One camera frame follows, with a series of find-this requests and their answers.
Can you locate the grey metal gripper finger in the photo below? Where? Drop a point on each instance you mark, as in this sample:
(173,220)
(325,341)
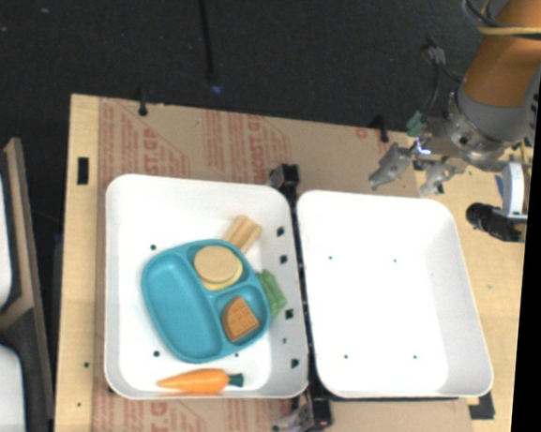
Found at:
(390,166)
(438,178)

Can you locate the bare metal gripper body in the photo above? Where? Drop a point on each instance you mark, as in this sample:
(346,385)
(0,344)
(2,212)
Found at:
(465,145)

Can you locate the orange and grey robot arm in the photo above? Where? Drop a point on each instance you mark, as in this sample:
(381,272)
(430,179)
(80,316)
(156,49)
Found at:
(500,66)

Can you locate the white plastic tray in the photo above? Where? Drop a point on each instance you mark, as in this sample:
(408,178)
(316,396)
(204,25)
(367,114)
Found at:
(191,203)
(385,305)

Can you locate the thin black rod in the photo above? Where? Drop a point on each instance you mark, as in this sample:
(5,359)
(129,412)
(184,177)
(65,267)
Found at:
(303,288)

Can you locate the brown cardboard board red print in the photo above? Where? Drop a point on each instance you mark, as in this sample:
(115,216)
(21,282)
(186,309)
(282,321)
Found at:
(239,142)

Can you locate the tan bread sticks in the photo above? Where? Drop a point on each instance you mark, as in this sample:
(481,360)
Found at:
(243,231)

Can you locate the green lettuce leaf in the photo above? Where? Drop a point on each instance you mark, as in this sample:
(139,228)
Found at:
(274,293)

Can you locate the tan round biscuit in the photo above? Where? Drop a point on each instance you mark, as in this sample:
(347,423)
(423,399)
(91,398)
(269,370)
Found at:
(216,266)

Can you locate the brown waffle piece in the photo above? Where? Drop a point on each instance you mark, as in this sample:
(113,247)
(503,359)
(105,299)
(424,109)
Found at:
(240,320)

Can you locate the blue divided plate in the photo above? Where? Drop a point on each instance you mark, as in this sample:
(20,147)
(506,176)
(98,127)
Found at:
(176,301)

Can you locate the orange carrot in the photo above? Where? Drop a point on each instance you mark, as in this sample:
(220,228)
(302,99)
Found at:
(197,381)

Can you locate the black cylinder on white bracket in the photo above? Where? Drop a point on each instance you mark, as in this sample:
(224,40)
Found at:
(513,189)

